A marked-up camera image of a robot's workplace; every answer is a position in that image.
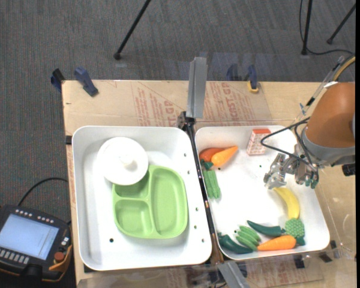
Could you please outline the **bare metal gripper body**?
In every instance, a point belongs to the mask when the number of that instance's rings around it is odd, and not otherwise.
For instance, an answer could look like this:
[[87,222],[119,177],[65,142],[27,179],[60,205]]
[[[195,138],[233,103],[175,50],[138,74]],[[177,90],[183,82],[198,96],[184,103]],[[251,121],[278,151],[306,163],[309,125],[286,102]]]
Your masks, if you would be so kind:
[[312,163],[309,154],[300,144],[296,144],[294,152],[287,157],[286,173],[294,176],[295,182],[304,186],[316,186],[319,181],[317,167]]

